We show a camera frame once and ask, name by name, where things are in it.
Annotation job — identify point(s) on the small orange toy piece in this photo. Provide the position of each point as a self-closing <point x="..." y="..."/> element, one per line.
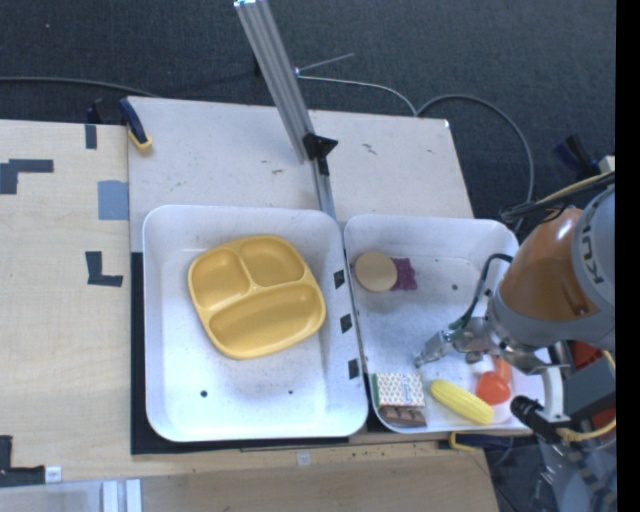
<point x="503" y="369"/>

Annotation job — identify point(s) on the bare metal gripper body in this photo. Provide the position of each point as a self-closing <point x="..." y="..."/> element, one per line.
<point x="480" y="336"/>

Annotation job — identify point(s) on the brown chocolate packet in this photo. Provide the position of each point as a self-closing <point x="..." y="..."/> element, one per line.
<point x="404" y="416"/>

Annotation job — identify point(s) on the orange rounded toy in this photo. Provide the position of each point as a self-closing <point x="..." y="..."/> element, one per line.
<point x="492" y="389"/>

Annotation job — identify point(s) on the tan round biscuit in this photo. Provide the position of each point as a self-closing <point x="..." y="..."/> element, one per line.
<point x="375" y="271"/>

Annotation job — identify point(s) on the yellow divided plate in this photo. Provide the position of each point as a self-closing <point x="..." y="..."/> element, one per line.
<point x="260" y="305"/>

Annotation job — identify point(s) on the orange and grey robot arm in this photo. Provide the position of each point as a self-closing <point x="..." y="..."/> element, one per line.
<point x="545" y="280"/>

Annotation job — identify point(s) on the white plastic tray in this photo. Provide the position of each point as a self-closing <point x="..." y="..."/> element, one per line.
<point x="400" y="330"/>
<point x="260" y="400"/>

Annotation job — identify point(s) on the purple grapes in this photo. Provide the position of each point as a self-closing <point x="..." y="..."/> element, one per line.
<point x="407" y="275"/>

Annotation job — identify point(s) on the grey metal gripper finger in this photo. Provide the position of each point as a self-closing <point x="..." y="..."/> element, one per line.
<point x="432" y="350"/>
<point x="474" y="357"/>

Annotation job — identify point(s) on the pale flat board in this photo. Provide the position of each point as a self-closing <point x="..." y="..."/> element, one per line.
<point x="225" y="150"/>

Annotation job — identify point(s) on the black cylinder on white bracket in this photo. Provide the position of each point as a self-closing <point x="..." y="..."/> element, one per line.
<point x="535" y="412"/>

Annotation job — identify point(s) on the yellow corn cob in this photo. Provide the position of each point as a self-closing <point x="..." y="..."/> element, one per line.
<point x="462" y="401"/>

